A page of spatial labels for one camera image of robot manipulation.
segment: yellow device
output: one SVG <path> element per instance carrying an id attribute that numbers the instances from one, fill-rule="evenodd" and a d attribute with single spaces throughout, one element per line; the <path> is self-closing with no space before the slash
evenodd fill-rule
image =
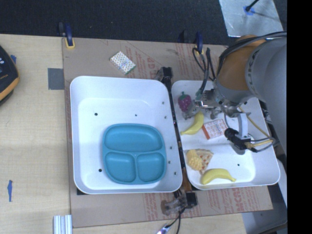
<path id="1" fill-rule="evenodd" d="M 19 81 L 20 75 L 15 63 L 0 46 L 0 105 L 12 95 Z"/>

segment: cardboard sheet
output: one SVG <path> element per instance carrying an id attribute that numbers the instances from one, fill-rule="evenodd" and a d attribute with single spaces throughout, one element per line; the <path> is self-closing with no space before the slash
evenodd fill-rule
<path id="1" fill-rule="evenodd" d="M 67 49 L 62 41 L 67 143 L 70 175 L 70 201 L 74 228 L 131 222 L 173 219 L 161 211 L 162 201 L 172 201 L 173 193 L 84 195 L 77 191 L 73 180 L 71 111 L 69 86 L 78 76 L 104 76 L 154 79 L 161 67 L 171 67 L 172 84 L 177 80 L 202 80 L 203 72 L 192 54 L 194 44 L 123 41 L 75 38 L 74 49 Z M 214 68 L 219 55 L 226 49 L 220 45 L 209 47 Z M 109 59 L 122 51 L 136 64 L 124 75 Z M 183 217 L 222 215 L 271 210 L 272 202 L 267 186 L 196 191 L 198 205 L 182 214 Z"/>

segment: purple grapes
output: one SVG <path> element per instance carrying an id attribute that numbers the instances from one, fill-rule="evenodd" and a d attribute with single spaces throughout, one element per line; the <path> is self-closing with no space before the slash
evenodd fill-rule
<path id="1" fill-rule="evenodd" d="M 186 112 L 188 106 L 192 103 L 192 99 L 189 95 L 185 95 L 182 92 L 182 95 L 178 98 L 178 104 L 182 112 Z"/>

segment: tape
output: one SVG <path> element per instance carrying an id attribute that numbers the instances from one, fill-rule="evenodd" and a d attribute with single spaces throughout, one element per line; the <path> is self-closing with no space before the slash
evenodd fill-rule
<path id="1" fill-rule="evenodd" d="M 61 68 L 48 68 L 49 90 L 64 89 L 64 72 Z"/>
<path id="2" fill-rule="evenodd" d="M 11 59 L 13 60 L 13 62 L 16 64 L 16 56 L 11 55 Z"/>
<path id="3" fill-rule="evenodd" d="M 254 11 L 253 8 L 250 8 L 249 11 L 246 11 L 247 6 L 244 6 L 243 8 L 244 8 L 244 12 L 245 12 L 246 15 L 248 15 L 248 16 L 252 16 L 252 15 L 255 13 L 255 11 Z"/>
<path id="4" fill-rule="evenodd" d="M 13 181 L 9 180 L 9 184 L 8 184 L 8 193 L 9 193 L 9 202 L 12 202 L 12 186 Z"/>

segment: toy banana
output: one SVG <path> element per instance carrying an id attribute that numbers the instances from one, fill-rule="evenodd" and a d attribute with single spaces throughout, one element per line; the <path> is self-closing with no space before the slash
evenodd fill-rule
<path id="1" fill-rule="evenodd" d="M 199 111 L 194 116 L 193 124 L 188 129 L 180 133 L 181 135 L 194 135 L 201 129 L 203 124 L 204 124 L 204 114 L 201 111 Z"/>
<path id="2" fill-rule="evenodd" d="M 223 168 L 214 168 L 209 169 L 204 173 L 204 175 L 200 179 L 200 183 L 206 185 L 215 178 L 225 178 L 231 180 L 232 182 L 236 181 L 236 178 L 233 178 L 228 170 Z"/>

